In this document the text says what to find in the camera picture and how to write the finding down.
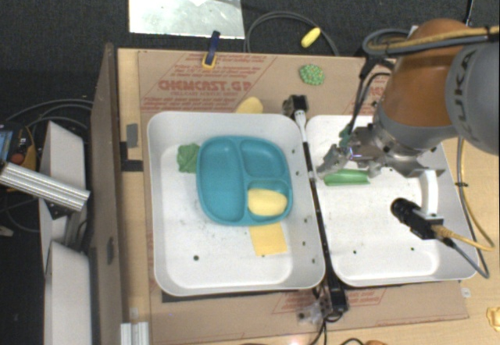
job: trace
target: red button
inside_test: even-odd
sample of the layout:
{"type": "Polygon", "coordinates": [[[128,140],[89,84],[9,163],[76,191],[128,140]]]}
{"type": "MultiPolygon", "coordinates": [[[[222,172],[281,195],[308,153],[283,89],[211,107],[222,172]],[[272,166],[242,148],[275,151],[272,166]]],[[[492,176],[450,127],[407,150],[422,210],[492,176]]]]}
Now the red button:
{"type": "Polygon", "coordinates": [[[20,165],[21,163],[24,162],[24,155],[23,154],[14,154],[10,157],[10,161],[12,163],[15,163],[16,165],[20,165]]]}

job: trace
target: white tray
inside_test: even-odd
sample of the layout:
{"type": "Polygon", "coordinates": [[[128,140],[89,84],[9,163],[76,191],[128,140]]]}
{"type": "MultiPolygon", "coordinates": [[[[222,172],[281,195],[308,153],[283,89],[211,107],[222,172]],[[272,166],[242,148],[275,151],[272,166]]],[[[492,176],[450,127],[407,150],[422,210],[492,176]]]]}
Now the white tray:
{"type": "MultiPolygon", "coordinates": [[[[314,166],[323,161],[333,143],[338,144],[338,133],[350,119],[351,116],[315,116],[308,122],[306,132],[314,166]]],[[[371,120],[360,116],[357,125],[365,126],[371,120]]],[[[424,154],[421,163],[446,169],[437,178],[437,212],[445,218],[446,227],[470,237],[442,146],[434,153],[424,154]]],[[[356,166],[349,162],[346,167],[356,166]]],[[[383,169],[380,176],[370,179],[369,185],[328,187],[318,180],[317,190],[334,271],[345,283],[421,283],[467,279],[475,273],[456,251],[436,240],[421,240],[392,215],[390,206],[397,197],[420,205],[418,179],[405,179],[396,171],[383,169]]],[[[461,247],[477,262],[472,247],[461,247]]]]}
{"type": "Polygon", "coordinates": [[[325,267],[298,127],[281,115],[162,112],[148,124],[155,277],[175,296],[312,288],[325,267]],[[283,151],[293,206],[281,221],[287,252],[258,257],[248,227],[223,226],[202,211],[195,174],[177,166],[180,145],[252,136],[283,151]]]}

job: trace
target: blue plate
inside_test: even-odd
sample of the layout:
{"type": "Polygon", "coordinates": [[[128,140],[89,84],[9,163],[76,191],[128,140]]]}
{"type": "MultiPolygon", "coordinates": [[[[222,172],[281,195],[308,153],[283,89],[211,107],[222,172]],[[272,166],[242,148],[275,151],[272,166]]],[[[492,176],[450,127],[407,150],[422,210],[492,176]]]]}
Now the blue plate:
{"type": "Polygon", "coordinates": [[[291,209],[292,191],[287,160],[270,141],[255,137],[214,137],[200,147],[196,187],[203,211],[230,226],[279,222],[291,209]],[[288,199],[283,213],[255,215],[248,210],[248,190],[263,188],[288,199]]]}

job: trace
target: black floor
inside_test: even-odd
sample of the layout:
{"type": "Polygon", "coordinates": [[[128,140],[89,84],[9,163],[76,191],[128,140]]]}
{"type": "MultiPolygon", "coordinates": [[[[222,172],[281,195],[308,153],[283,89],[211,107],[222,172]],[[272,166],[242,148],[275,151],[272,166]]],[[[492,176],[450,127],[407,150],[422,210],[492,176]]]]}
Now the black floor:
{"type": "MultiPolygon", "coordinates": [[[[245,28],[264,12],[300,12],[353,55],[364,36],[385,27],[407,28],[435,17],[462,20],[467,0],[241,0],[245,28]]],[[[58,98],[91,99],[104,43],[116,47],[204,49],[192,37],[130,34],[128,0],[0,0],[0,121],[30,105],[58,98]]],[[[473,25],[498,24],[499,0],[474,0],[473,25]]],[[[268,23],[252,37],[254,52],[330,53],[321,41],[304,51],[300,23],[268,23]]],[[[242,41],[221,41],[239,52],[242,41]]],[[[28,123],[35,115],[25,116],[28,123]]],[[[15,203],[22,196],[11,196],[15,203]]],[[[12,211],[35,227],[29,207],[12,211]]],[[[4,213],[0,225],[13,227],[4,213]]],[[[0,237],[0,343],[37,344],[42,338],[43,277],[38,236],[18,229],[0,237]]]]}

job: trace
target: multimeter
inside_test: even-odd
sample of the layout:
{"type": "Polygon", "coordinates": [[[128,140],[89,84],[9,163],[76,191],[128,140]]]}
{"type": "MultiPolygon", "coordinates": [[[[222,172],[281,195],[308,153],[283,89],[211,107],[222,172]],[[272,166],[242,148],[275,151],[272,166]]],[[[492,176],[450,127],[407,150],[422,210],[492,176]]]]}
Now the multimeter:
{"type": "Polygon", "coordinates": [[[35,170],[37,156],[30,131],[19,123],[0,123],[0,160],[35,170]]]}

